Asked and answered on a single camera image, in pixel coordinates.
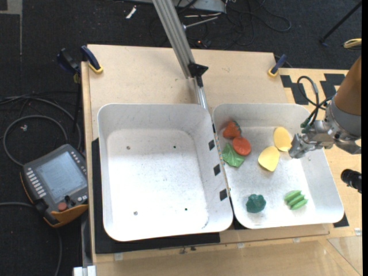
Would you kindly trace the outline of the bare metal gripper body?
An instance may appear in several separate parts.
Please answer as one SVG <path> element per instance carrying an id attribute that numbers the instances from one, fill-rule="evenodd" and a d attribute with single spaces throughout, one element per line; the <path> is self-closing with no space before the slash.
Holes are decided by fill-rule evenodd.
<path id="1" fill-rule="evenodd" d="M 306 124 L 298 135 L 298 154 L 304 155 L 308 151 L 330 149 L 334 145 L 349 154 L 361 154 L 362 149 L 357 145 L 358 136 L 345 130 L 335 121 L 317 120 L 312 125 Z"/>

